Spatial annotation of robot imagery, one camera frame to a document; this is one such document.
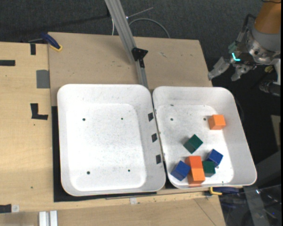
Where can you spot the white plastic tray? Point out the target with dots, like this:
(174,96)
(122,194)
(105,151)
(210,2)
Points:
(186,123)
(103,145)

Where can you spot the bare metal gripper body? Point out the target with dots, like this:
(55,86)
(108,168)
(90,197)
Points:
(258,53)

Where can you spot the green cube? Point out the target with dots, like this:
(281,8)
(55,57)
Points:
(193,143)
(209,168)

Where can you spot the orange cube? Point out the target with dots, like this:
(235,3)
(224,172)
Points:
(196,176)
(217,122)
(194,162)

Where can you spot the pale wood board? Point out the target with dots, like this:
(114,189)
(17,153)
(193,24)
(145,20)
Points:
(92,60)

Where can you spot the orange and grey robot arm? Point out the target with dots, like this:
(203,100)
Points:
(268,15)

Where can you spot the blue cube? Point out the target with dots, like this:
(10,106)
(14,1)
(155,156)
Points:
(215,157)
(180,171)

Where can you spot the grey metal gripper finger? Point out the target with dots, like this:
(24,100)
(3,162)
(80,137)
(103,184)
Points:
(239,72)
(218,68)

